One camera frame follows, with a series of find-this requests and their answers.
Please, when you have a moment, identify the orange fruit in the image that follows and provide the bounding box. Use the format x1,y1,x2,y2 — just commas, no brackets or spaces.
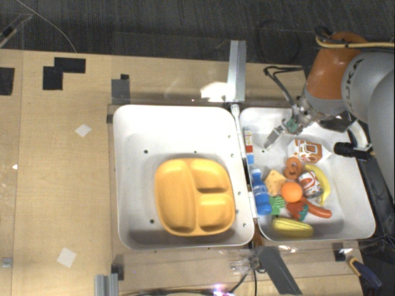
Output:
280,181,304,204

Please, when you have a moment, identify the white plastic tray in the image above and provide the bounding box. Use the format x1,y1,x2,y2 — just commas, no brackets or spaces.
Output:
239,107,377,244
112,104,256,251

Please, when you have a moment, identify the white and orange carton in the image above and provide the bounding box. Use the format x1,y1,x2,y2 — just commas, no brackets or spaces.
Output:
287,139,332,164

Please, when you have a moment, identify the yellow cheese wedge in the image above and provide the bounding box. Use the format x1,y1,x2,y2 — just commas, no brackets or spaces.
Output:
264,169,288,197

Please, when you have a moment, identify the black cylinder on white bracket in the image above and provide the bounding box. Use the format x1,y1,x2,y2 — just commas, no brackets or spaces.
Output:
333,120,373,162

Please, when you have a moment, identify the red and white can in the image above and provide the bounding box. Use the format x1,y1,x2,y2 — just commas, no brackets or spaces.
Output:
297,171,325,200

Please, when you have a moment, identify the yellow banana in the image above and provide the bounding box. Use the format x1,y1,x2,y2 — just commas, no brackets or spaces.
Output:
304,164,331,207

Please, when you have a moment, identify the red strawberry with green leaves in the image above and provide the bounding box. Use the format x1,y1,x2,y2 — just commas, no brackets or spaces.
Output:
286,201,310,222

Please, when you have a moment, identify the blue plastic bottle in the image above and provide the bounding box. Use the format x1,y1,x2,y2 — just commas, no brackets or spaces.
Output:
249,168,273,216

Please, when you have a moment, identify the red sausage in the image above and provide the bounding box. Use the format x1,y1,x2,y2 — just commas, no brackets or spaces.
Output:
301,197,333,220

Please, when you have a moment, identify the yellow divided plate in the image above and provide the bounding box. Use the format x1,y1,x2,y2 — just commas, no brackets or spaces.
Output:
154,157,237,237

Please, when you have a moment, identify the white red and blue packet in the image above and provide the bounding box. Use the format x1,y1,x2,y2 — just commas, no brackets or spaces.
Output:
243,127,255,165

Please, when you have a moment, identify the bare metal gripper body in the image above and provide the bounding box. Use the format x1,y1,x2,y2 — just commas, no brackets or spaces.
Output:
283,96,320,136

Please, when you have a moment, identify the yellow corn cob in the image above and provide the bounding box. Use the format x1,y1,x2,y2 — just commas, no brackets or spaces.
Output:
271,216,314,239

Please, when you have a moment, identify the orange pretzel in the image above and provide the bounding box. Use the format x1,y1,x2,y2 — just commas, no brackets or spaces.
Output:
283,157,304,180

